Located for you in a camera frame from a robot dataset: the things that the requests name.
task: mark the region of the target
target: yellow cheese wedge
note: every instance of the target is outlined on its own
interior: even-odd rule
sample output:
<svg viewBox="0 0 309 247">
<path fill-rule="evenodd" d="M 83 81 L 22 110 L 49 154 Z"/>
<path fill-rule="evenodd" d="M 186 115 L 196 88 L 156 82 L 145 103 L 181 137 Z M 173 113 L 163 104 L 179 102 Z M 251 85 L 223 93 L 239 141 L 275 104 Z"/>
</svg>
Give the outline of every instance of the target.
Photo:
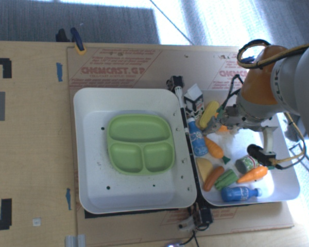
<svg viewBox="0 0 309 247">
<path fill-rule="evenodd" d="M 208 175 L 213 171 L 213 165 L 211 161 L 206 158 L 197 157 L 196 158 L 197 167 L 203 182 L 205 182 Z"/>
<path fill-rule="evenodd" d="M 207 104 L 199 120 L 199 126 L 201 129 L 205 129 L 207 127 L 208 122 L 212 116 L 215 116 L 216 110 L 219 108 L 219 106 L 220 104 L 217 101 L 211 101 L 209 104 Z"/>
</svg>

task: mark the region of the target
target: black corner marker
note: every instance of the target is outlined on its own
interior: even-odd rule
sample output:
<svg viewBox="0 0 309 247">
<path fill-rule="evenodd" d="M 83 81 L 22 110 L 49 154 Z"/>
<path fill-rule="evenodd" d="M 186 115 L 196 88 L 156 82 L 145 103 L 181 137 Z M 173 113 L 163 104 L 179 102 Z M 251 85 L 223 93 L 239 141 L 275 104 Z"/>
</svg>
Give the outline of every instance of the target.
<svg viewBox="0 0 309 247">
<path fill-rule="evenodd" d="M 11 199 L 1 199 L 1 211 L 0 211 L 0 231 L 9 230 L 12 225 L 12 201 Z"/>
<path fill-rule="evenodd" d="M 2 65 L 2 78 L 11 79 L 11 60 L 8 58 L 0 58 L 0 65 Z"/>
</svg>

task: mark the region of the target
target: corrugated metal floor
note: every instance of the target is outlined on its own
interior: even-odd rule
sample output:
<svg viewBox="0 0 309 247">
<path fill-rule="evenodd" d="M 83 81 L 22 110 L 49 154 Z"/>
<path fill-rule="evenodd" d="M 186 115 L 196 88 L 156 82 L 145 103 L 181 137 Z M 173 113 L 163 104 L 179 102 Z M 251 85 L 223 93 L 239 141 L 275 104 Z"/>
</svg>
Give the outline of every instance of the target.
<svg viewBox="0 0 309 247">
<path fill-rule="evenodd" d="M 0 0 L 0 40 L 55 41 L 71 27 L 85 42 L 291 48 L 309 43 L 309 0 Z M 309 210 L 309 160 L 295 169 Z"/>
</svg>

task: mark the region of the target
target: green divided plate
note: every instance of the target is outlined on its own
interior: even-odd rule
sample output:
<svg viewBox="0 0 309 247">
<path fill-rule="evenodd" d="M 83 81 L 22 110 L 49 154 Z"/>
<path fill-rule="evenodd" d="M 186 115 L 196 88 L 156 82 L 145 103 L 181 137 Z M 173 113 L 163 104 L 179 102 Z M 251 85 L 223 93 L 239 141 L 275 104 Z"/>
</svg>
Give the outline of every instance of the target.
<svg viewBox="0 0 309 247">
<path fill-rule="evenodd" d="M 107 141 L 111 163 L 121 173 L 159 174 L 174 164 L 171 129 L 160 116 L 117 115 L 109 122 Z"/>
</svg>

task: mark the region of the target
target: blue bottle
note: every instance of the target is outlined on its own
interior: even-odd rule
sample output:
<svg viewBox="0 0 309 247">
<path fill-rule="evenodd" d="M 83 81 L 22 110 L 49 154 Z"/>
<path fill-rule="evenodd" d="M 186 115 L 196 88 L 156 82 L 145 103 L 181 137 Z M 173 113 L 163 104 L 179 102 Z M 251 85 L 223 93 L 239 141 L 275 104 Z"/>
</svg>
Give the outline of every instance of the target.
<svg viewBox="0 0 309 247">
<path fill-rule="evenodd" d="M 196 126 L 194 118 L 189 118 L 187 120 L 187 125 L 189 127 L 190 140 L 192 148 L 194 150 L 195 156 L 203 156 L 208 153 L 208 148 L 205 144 L 204 136 L 202 131 Z"/>
<path fill-rule="evenodd" d="M 250 189 L 248 187 L 224 187 L 221 190 L 223 201 L 245 201 L 250 197 L 261 196 L 262 191 L 260 188 Z"/>
</svg>

